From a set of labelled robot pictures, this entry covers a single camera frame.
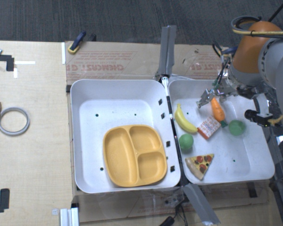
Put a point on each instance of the grey tape roll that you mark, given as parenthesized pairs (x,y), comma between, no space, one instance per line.
(1,128)

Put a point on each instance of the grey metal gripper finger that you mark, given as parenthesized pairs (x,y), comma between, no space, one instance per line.
(222,99)
(205,97)

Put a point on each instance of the white plastic tray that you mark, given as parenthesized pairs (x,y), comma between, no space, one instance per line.
(235,154)
(122,107)

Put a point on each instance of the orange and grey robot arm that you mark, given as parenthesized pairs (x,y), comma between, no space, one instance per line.
(252,53)

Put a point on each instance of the brown cardboard board red print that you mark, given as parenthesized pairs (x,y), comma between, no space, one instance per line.
(132,62)

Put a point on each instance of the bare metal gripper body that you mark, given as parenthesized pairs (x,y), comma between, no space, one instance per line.
(231,89)

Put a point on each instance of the orange carrot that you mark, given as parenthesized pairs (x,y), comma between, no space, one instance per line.
(218,112)

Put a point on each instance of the pizza slice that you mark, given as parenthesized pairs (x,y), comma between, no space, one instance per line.
(199,165)

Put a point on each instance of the yellow banana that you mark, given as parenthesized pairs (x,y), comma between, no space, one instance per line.
(182,122)

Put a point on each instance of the green ball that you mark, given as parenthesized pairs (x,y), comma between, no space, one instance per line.
(236,127)
(186,142)

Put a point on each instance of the black cylinder on white bracket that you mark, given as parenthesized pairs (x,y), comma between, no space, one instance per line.
(255,118)

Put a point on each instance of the orange and white carton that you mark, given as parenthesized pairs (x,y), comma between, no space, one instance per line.
(208,127)

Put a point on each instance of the yellow divided plate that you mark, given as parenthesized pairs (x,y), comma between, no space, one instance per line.
(122,154)

